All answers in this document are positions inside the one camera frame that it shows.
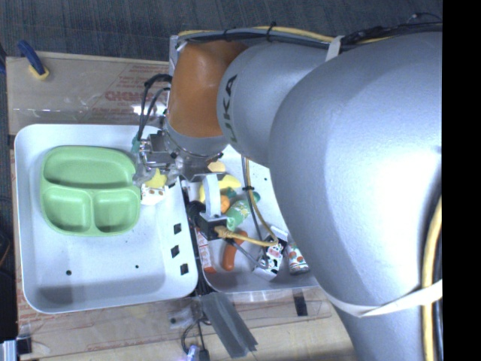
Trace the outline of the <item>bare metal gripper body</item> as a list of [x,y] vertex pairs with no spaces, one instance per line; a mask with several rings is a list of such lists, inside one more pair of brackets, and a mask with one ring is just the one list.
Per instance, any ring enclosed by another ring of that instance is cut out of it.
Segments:
[[160,130],[143,140],[141,161],[161,174],[176,169],[177,177],[202,181],[208,165],[222,155],[222,137],[189,137],[174,130]]

